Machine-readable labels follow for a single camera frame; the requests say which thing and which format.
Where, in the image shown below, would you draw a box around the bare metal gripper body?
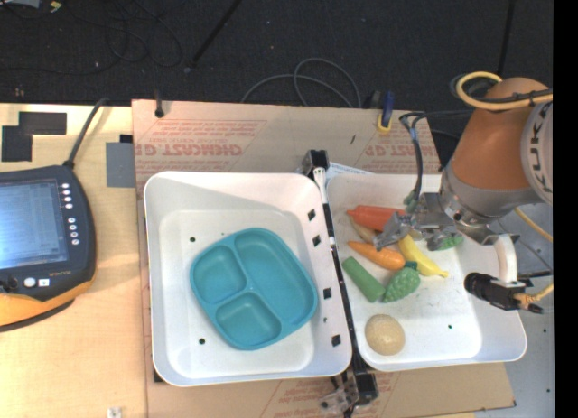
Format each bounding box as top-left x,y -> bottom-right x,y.
407,191 -> 476,236

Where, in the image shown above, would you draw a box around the green broccoli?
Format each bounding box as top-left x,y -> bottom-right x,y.
428,233 -> 465,252

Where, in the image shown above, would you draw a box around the orange carrot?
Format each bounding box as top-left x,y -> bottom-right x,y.
347,239 -> 406,272

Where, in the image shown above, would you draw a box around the yellow banana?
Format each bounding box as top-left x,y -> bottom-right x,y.
397,233 -> 450,279

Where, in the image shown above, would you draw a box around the pale beige toy sausage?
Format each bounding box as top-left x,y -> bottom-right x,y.
350,217 -> 378,245

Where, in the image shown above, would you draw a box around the green grapes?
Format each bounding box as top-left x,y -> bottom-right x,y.
382,262 -> 422,304

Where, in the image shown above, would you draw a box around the green cylinder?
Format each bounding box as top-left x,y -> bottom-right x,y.
340,255 -> 387,304

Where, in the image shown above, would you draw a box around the thin black and white rod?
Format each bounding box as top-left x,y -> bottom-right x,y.
312,166 -> 363,376

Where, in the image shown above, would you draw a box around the white plastic tray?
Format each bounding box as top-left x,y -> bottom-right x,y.
143,170 -> 354,388
325,172 -> 529,373

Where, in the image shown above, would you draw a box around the beige round bread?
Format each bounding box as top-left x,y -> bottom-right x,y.
364,313 -> 406,357

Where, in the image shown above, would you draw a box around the blue divided plate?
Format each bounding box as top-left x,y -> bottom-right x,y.
189,227 -> 320,352

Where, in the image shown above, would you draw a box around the brown cardboard board red print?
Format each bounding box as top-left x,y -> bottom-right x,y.
130,98 -> 517,418

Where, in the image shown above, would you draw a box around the black cylinder on white bracket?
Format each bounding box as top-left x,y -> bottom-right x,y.
463,233 -> 527,311

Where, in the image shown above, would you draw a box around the black block with thin wires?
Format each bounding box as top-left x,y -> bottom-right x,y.
301,149 -> 329,178
346,369 -> 380,409

